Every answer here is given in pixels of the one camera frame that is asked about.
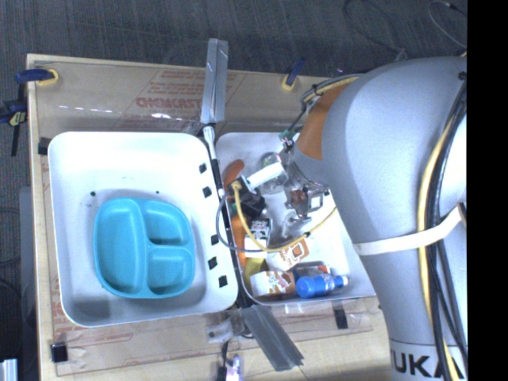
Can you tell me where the white and orange packet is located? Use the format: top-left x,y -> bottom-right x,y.
249,270 -> 298,298
268,237 -> 311,271

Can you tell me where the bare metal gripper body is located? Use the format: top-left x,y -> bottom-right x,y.
277,153 -> 331,218

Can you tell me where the blue bottle white cap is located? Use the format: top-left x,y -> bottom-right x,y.
294,274 -> 350,299

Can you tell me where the orange and blue packet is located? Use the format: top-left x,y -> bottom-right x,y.
293,264 -> 332,280

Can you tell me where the white plastic tray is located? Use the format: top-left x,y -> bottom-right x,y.
214,132 -> 378,306
47,131 -> 240,329

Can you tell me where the blue divided plate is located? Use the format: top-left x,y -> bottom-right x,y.
93,197 -> 197,299

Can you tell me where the yellow banana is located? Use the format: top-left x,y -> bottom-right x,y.
243,256 -> 270,284

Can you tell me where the brown cardboard board red print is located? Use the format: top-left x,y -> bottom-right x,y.
33,60 -> 392,377

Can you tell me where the orange sausage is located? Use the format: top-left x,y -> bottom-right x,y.
222,159 -> 245,192

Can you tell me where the small white carton black print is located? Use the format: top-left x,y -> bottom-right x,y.
248,217 -> 272,246

